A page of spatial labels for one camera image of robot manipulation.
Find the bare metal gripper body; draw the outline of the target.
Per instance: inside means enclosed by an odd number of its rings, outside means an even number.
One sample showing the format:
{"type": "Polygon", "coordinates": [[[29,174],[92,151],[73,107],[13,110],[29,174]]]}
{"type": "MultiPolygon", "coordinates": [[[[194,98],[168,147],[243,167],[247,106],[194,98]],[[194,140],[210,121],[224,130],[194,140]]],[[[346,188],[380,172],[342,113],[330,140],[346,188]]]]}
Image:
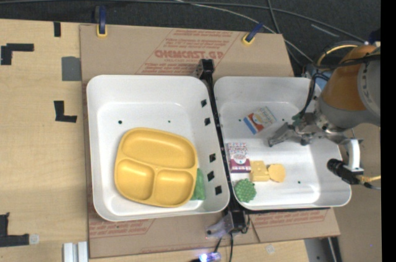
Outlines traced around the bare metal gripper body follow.
{"type": "Polygon", "coordinates": [[[326,138],[336,144],[347,140],[345,130],[332,124],[327,117],[321,113],[297,113],[292,117],[292,127],[300,143],[306,146],[314,139],[326,138]]]}

